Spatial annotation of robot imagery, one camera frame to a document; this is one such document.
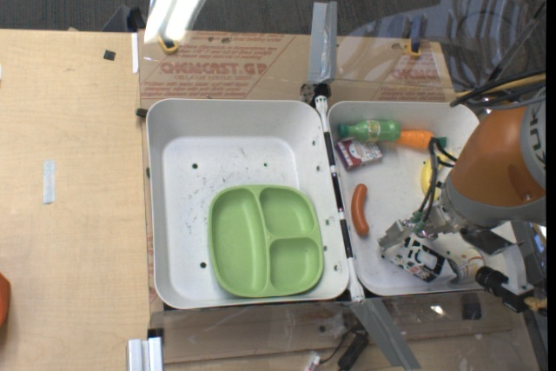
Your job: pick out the black cylinder on white bracket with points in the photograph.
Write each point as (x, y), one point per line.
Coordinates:
(493, 277)

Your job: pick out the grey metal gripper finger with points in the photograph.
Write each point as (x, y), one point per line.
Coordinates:
(392, 233)

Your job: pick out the orange sausage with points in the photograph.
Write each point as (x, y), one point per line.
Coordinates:
(359, 210)

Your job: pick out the green divided plate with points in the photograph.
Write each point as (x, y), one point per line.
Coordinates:
(243, 239)

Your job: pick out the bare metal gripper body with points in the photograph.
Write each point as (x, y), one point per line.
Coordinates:
(438, 223)

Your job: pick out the orange carrot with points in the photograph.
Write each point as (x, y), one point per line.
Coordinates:
(415, 139)

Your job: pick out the white plastic tray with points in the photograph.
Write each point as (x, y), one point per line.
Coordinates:
(393, 195)
(243, 156)

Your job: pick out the white can with orange print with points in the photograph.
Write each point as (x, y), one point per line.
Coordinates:
(470, 266)

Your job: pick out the black and white carton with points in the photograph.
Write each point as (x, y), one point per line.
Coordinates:
(419, 258)

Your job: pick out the green plastic bottle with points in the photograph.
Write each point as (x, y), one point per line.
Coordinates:
(373, 130)

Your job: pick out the thin black and white rod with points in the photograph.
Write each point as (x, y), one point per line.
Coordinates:
(332, 163)

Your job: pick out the yellow banana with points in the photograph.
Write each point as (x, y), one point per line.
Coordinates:
(426, 180)

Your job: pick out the brown cardboard board red print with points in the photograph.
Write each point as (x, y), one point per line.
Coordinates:
(226, 69)

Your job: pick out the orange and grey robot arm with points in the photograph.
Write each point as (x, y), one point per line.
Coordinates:
(495, 169)

